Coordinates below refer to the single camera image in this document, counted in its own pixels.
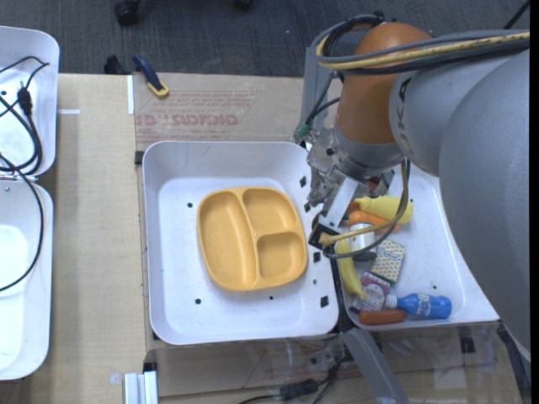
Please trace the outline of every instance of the yellow banana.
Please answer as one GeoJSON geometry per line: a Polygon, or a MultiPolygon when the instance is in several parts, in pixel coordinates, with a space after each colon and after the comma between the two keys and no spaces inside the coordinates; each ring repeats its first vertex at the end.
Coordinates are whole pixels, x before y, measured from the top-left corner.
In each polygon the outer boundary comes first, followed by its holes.
{"type": "MultiPolygon", "coordinates": [[[[350,252],[350,244],[348,243],[347,238],[337,241],[335,252],[337,254],[350,252]]],[[[363,290],[360,278],[355,272],[354,260],[352,258],[340,258],[337,259],[337,262],[344,289],[351,294],[359,295],[362,300],[365,299],[367,294],[363,290]]]]}

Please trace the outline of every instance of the yellow cable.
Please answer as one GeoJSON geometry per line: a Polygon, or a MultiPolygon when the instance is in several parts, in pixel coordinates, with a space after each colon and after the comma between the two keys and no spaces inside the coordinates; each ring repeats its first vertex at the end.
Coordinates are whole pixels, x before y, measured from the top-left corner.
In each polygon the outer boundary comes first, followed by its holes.
{"type": "Polygon", "coordinates": [[[393,223],[396,223],[404,215],[406,206],[408,204],[408,178],[406,176],[406,167],[404,162],[401,162],[401,174],[403,175],[403,202],[397,211],[397,214],[391,220],[387,221],[386,223],[381,223],[380,225],[364,227],[362,229],[356,229],[355,231],[340,233],[338,235],[329,235],[326,232],[322,232],[318,238],[318,243],[324,247],[327,247],[341,239],[355,237],[357,235],[361,235],[362,233],[378,231],[380,229],[384,229],[385,227],[389,227],[393,223]]]}
{"type": "MultiPolygon", "coordinates": [[[[322,41],[320,42],[320,45],[323,46],[326,39],[328,37],[324,37],[322,41]]],[[[530,32],[525,33],[516,33],[513,35],[501,35],[501,36],[494,36],[494,37],[488,37],[483,39],[477,39],[477,40],[465,40],[463,42],[457,42],[449,45],[440,45],[440,46],[434,46],[432,48],[424,48],[422,50],[411,50],[411,51],[405,51],[405,52],[399,52],[398,54],[393,55],[387,55],[387,56],[380,56],[380,57],[372,57],[372,58],[365,58],[361,59],[361,56],[358,56],[358,60],[356,61],[348,61],[348,62],[341,62],[341,63],[327,63],[327,62],[319,62],[320,66],[324,66],[330,69],[334,70],[349,70],[349,69],[360,69],[360,68],[366,68],[366,67],[373,67],[373,66],[380,66],[384,64],[389,63],[395,63],[399,61],[406,61],[406,60],[413,60],[414,58],[420,58],[420,57],[426,57],[426,56],[438,56],[440,54],[448,54],[450,52],[455,51],[464,51],[464,50],[471,50],[474,48],[481,48],[484,46],[490,46],[490,45],[496,45],[500,43],[505,42],[511,42],[514,40],[524,40],[530,38],[530,32]]],[[[321,56],[322,53],[322,47],[317,47],[317,55],[321,56]]]]}

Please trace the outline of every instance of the transparent plastic sheet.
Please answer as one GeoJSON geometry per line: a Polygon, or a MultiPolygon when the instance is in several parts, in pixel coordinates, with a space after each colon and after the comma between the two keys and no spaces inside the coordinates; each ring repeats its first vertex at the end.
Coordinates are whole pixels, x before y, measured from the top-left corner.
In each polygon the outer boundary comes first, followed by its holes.
{"type": "MultiPolygon", "coordinates": [[[[301,81],[212,75],[209,84],[207,75],[159,76],[171,92],[166,98],[152,96],[142,75],[133,77],[139,154],[158,141],[289,141],[296,128],[298,119],[291,120],[290,115],[297,114],[299,118],[301,81]],[[272,125],[265,124],[268,109],[275,108],[280,111],[271,113],[272,125]]],[[[141,236],[145,244],[143,189],[139,167],[141,236]]],[[[309,379],[322,382],[336,360],[347,355],[337,331],[304,338],[188,346],[166,343],[152,330],[145,257],[142,265],[147,308],[145,367],[158,367],[162,402],[282,401],[278,397],[281,387],[309,379]]],[[[497,322],[487,322],[380,331],[372,335],[410,402],[519,403],[519,386],[498,328],[497,322]]],[[[318,387],[318,393],[325,385],[318,387]]],[[[288,402],[316,402],[318,393],[288,402]]],[[[320,402],[381,401],[348,355],[320,402]]]]}

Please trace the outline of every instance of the white plastic tray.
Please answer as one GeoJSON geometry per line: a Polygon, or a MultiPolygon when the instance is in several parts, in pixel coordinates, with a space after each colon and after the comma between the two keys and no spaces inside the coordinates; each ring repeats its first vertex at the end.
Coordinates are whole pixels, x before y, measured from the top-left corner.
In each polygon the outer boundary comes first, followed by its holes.
{"type": "Polygon", "coordinates": [[[164,141],[146,151],[142,167],[153,331],[175,345],[314,336],[337,321],[329,261],[314,261],[297,280],[237,292],[215,284],[200,253],[199,202],[209,193],[264,186],[287,194],[308,238],[315,209],[305,212],[311,169],[307,152],[290,142],[164,141]],[[302,187],[300,180],[307,183],[302,187]]]}
{"type": "MultiPolygon", "coordinates": [[[[33,120],[40,134],[43,160],[35,175],[46,171],[56,155],[56,97],[60,49],[48,34],[0,26],[0,69],[35,56],[49,63],[31,79],[29,91],[33,120]]],[[[0,72],[0,94],[10,104],[17,100],[40,63],[28,59],[0,72]]],[[[14,108],[22,114],[18,104],[14,108]]],[[[0,114],[6,110],[0,104],[0,114]]],[[[31,156],[33,144],[22,125],[7,112],[0,116],[0,150],[19,164],[31,156]]],[[[40,214],[34,195],[24,181],[9,181],[0,173],[0,287],[13,282],[30,265],[40,231],[40,214]]],[[[45,227],[40,256],[30,274],[19,284],[0,293],[0,380],[32,374],[49,350],[51,323],[51,276],[53,204],[51,197],[34,184],[43,204],[45,227]]]]}
{"type": "MultiPolygon", "coordinates": [[[[400,197],[402,191],[400,167],[395,167],[395,177],[387,194],[400,197]]],[[[412,166],[408,191],[414,204],[412,218],[388,237],[405,246],[403,266],[390,293],[445,295],[451,299],[452,313],[445,320],[407,319],[391,325],[364,325],[357,313],[350,310],[352,295],[343,290],[350,319],[358,327],[375,331],[497,320],[498,314],[473,278],[453,239],[441,203],[438,178],[412,166]]],[[[361,276],[368,265],[355,263],[355,269],[361,276]]]]}

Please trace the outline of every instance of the bottle cap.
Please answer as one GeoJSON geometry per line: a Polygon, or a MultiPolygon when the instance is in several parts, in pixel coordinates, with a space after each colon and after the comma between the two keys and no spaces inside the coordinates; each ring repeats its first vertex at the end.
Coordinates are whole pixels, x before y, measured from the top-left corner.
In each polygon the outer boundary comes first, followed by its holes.
{"type": "Polygon", "coordinates": [[[395,295],[386,296],[386,308],[397,308],[397,297],[395,295]]]}

